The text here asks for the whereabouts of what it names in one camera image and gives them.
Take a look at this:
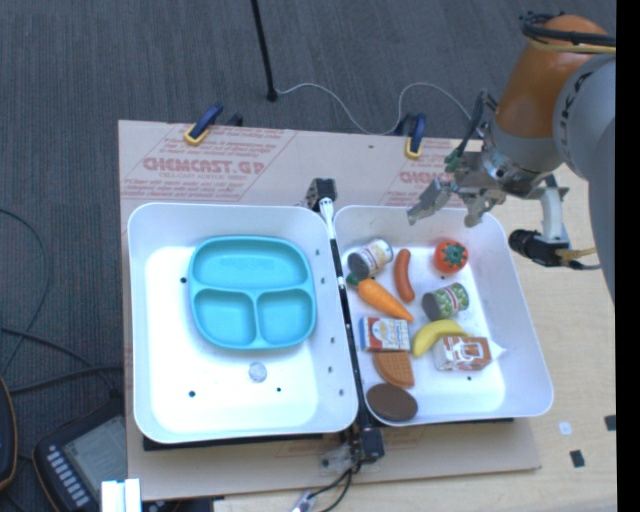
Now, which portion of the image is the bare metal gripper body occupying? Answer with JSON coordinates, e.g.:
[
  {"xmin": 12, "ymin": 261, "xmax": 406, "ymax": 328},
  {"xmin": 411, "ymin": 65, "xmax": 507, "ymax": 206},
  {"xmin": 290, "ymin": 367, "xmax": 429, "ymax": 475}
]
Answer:
[{"xmin": 450, "ymin": 147, "xmax": 540, "ymax": 202}]

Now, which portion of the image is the orange tomato with green top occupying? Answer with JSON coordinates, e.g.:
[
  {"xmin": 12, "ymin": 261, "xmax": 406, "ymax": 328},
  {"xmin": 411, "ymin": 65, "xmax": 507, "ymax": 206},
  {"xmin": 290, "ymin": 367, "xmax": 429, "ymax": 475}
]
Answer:
[{"xmin": 432, "ymin": 238, "xmax": 470, "ymax": 275}]

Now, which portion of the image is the orange sausage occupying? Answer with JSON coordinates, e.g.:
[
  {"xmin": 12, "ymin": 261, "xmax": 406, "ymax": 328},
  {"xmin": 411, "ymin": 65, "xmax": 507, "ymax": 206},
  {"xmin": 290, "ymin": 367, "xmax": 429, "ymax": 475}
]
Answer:
[{"xmin": 393, "ymin": 248, "xmax": 417, "ymax": 304}]

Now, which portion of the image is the small can with white label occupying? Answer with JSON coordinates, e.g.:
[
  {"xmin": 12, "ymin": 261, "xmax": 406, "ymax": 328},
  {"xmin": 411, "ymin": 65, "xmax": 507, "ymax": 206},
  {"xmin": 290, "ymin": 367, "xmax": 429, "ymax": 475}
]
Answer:
[{"xmin": 346, "ymin": 237, "xmax": 395, "ymax": 280}]

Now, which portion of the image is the small can with green peas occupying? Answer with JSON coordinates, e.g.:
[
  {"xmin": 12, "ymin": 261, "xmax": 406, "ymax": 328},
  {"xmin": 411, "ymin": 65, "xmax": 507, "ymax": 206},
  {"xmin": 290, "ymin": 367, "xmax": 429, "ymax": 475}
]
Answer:
[{"xmin": 421, "ymin": 282, "xmax": 470, "ymax": 322}]

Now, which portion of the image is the orange carrot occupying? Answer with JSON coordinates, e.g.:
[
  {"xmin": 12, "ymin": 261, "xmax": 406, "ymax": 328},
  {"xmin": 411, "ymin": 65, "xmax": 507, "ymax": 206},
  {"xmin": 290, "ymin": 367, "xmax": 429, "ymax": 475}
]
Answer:
[{"xmin": 345, "ymin": 272, "xmax": 415, "ymax": 323}]

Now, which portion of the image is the yellow banana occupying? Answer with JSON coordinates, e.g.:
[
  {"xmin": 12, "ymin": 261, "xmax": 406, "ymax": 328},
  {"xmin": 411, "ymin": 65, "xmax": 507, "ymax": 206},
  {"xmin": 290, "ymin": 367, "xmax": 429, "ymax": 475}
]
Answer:
[{"xmin": 411, "ymin": 319, "xmax": 471, "ymax": 358}]

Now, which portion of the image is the thin black and white rod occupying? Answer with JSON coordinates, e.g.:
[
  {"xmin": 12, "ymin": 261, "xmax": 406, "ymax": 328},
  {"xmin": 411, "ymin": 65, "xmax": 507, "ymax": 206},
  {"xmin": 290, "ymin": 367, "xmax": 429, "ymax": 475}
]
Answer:
[{"xmin": 318, "ymin": 196, "xmax": 372, "ymax": 431}]

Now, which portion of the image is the orange and white milk carton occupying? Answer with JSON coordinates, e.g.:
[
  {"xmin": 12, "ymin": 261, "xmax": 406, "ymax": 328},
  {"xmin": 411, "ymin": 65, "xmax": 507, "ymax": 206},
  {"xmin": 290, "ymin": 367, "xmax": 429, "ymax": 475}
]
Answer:
[{"xmin": 432, "ymin": 335, "xmax": 493, "ymax": 373}]

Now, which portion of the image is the white plastic tray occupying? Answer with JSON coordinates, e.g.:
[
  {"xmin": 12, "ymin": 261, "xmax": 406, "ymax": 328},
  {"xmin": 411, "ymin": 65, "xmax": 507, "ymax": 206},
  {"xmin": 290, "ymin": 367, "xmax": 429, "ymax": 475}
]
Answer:
[
  {"xmin": 126, "ymin": 201, "xmax": 360, "ymax": 445},
  {"xmin": 331, "ymin": 204, "xmax": 555, "ymax": 428}
]

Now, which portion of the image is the brown waffle slice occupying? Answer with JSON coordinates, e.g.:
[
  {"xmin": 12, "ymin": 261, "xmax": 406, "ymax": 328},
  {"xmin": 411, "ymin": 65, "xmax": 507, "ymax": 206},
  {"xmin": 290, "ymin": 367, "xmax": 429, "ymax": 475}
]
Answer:
[{"xmin": 371, "ymin": 350, "xmax": 416, "ymax": 389}]

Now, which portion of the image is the blue divided plate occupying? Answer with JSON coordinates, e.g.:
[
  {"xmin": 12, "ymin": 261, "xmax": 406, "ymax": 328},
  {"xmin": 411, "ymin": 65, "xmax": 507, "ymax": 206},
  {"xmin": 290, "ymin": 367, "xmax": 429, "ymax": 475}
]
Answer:
[{"xmin": 187, "ymin": 235, "xmax": 318, "ymax": 351}]

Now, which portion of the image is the brown round biscuit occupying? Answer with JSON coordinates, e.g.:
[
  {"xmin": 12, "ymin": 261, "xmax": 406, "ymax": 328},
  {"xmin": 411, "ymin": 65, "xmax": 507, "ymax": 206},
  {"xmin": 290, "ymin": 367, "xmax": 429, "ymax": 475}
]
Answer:
[{"xmin": 365, "ymin": 382, "xmax": 419, "ymax": 423}]

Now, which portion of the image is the brown cardboard board red print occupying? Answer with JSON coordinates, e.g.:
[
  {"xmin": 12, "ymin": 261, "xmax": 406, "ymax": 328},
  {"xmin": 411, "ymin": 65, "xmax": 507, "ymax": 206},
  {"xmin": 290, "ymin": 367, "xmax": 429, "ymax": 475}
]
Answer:
[{"xmin": 117, "ymin": 119, "xmax": 543, "ymax": 503}]

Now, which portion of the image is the black cylinder on white bracket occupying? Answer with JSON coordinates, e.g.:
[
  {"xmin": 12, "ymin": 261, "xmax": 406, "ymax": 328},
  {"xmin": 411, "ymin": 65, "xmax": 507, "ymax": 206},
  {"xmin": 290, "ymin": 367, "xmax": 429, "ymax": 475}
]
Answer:
[{"xmin": 508, "ymin": 174, "xmax": 572, "ymax": 268}]

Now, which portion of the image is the black block with thin wires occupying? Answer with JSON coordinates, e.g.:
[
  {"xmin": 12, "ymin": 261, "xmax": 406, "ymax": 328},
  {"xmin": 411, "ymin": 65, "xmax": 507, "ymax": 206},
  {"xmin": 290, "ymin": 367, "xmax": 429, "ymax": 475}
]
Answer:
[
  {"xmin": 319, "ymin": 424, "xmax": 386, "ymax": 476},
  {"xmin": 304, "ymin": 177, "xmax": 339, "ymax": 209}
]

